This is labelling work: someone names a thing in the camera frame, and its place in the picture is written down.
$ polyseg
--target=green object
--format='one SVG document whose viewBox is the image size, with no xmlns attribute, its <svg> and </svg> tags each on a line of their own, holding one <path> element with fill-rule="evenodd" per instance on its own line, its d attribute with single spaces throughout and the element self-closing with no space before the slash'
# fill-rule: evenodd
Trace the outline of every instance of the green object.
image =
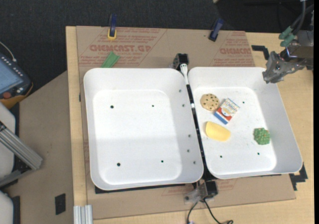
<svg viewBox="0 0 319 224">
<path fill-rule="evenodd" d="M 286 37 L 289 36 L 292 31 L 293 29 L 291 27 L 287 27 L 286 30 L 279 35 L 279 39 L 285 40 Z"/>
<path fill-rule="evenodd" d="M 254 129 L 254 139 L 258 144 L 264 145 L 270 143 L 270 134 L 263 127 Z"/>
<path fill-rule="evenodd" d="M 281 47 L 288 47 L 288 45 L 291 43 L 292 40 L 294 40 L 295 35 L 290 34 L 284 41 L 280 43 Z"/>
<path fill-rule="evenodd" d="M 106 60 L 101 65 L 101 67 L 103 67 L 103 68 L 113 67 L 114 64 L 119 60 L 119 58 L 120 58 L 120 56 L 115 55 L 114 52 L 111 51 L 109 56 L 106 58 Z"/>
</svg>

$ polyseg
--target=monitor screen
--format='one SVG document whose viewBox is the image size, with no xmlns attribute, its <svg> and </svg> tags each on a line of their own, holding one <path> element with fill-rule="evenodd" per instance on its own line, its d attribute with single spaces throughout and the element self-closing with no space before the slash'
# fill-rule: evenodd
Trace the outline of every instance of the monitor screen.
<svg viewBox="0 0 319 224">
<path fill-rule="evenodd" d="M 21 82 L 23 82 L 23 79 L 0 60 L 0 93 L 6 92 Z"/>
</svg>

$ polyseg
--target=wooden table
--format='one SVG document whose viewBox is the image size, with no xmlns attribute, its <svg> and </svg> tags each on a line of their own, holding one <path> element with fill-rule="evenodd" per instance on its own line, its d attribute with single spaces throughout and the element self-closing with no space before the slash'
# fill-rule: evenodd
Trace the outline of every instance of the wooden table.
<svg viewBox="0 0 319 224">
<path fill-rule="evenodd" d="M 280 52 L 278 34 L 247 33 L 250 45 L 264 45 L 269 51 Z M 87 204 L 84 170 L 84 151 L 81 106 L 79 102 L 79 72 L 76 27 L 66 27 L 67 64 L 70 101 L 70 125 L 72 145 L 72 170 L 74 205 Z M 265 67 L 261 52 L 253 52 L 256 66 Z M 315 221 L 314 214 L 314 77 L 312 71 L 303 69 L 284 77 L 278 87 L 287 111 L 293 132 L 299 145 L 308 179 L 298 183 L 296 199 L 223 208 L 214 208 L 218 220 L 234 220 L 236 224 L 307 223 Z M 173 212 L 125 218 L 95 220 L 94 224 L 184 224 L 187 212 Z M 208 210 L 194 210 L 191 219 L 196 224 L 214 223 Z"/>
</svg>

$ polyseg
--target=blue clamp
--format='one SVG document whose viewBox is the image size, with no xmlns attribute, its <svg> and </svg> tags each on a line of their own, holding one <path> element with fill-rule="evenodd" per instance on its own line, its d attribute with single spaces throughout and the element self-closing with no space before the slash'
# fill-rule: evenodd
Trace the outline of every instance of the blue clamp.
<svg viewBox="0 0 319 224">
<path fill-rule="evenodd" d="M 213 30 L 211 31 L 211 33 L 208 37 L 209 40 L 212 40 L 214 42 L 216 41 L 217 36 L 218 36 L 218 32 L 221 29 L 221 27 L 223 26 L 223 24 L 224 24 L 224 20 L 222 20 L 220 18 L 216 20 L 214 27 L 213 27 Z"/>
<path fill-rule="evenodd" d="M 108 38 L 114 40 L 116 38 L 116 14 L 111 14 L 109 19 L 110 28 L 108 29 Z"/>
</svg>

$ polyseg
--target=cookie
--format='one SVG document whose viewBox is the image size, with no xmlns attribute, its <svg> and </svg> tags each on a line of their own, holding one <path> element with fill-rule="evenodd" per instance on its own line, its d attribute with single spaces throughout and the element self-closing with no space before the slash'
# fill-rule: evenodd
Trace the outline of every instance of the cookie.
<svg viewBox="0 0 319 224">
<path fill-rule="evenodd" d="M 200 104 L 206 110 L 213 112 L 219 106 L 219 99 L 213 94 L 204 94 L 200 99 Z"/>
</svg>

